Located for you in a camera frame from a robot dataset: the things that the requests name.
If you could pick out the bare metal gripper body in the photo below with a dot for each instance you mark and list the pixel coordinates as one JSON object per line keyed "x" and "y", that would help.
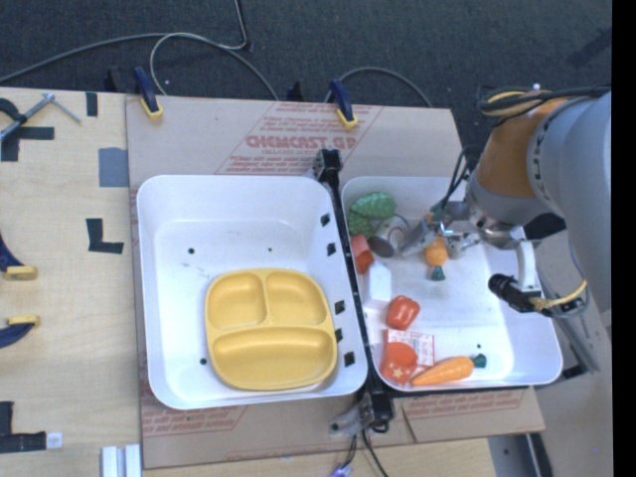
{"x": 464, "y": 219}

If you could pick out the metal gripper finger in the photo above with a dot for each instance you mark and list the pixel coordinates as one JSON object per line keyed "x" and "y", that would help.
{"x": 459, "y": 244}
{"x": 420, "y": 239}

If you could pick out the small orange carrot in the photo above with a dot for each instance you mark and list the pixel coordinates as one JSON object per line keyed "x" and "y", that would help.
{"x": 435, "y": 252}

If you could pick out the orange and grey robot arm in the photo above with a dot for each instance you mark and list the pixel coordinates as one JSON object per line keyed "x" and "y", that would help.
{"x": 571, "y": 167}

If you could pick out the white printed can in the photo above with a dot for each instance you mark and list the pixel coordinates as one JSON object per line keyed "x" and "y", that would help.
{"x": 392, "y": 234}

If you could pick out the green grapes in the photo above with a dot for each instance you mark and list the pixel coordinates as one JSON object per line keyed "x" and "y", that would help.
{"x": 372, "y": 206}

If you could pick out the white carton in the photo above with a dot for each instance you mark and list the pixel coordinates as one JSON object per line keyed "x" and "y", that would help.
{"x": 379, "y": 281}

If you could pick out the orange red cup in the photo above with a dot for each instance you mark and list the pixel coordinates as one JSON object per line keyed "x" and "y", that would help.
{"x": 363, "y": 256}

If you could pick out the white plastic tray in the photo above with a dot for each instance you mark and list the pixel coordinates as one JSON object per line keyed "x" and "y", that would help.
{"x": 472, "y": 316}
{"x": 174, "y": 291}

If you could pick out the red bell pepper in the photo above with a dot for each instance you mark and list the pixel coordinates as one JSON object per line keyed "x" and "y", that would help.
{"x": 402, "y": 312}

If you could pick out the thin black rod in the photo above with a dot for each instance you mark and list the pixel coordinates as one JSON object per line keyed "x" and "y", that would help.
{"x": 354, "y": 286}

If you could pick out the white red printed packet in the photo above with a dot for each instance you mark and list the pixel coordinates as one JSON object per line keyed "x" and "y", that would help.
{"x": 425, "y": 348}

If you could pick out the large orange carrot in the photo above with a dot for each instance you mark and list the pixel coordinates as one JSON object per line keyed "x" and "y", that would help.
{"x": 444, "y": 370}

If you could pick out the yellow divided plate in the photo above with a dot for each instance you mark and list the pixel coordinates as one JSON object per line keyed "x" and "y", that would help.
{"x": 270, "y": 351}

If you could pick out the brown cardboard board red print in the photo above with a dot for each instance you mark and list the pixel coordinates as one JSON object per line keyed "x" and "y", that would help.
{"x": 199, "y": 132}

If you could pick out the black cylinder on white bracket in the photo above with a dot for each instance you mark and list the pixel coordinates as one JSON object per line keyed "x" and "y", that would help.
{"x": 509, "y": 288}

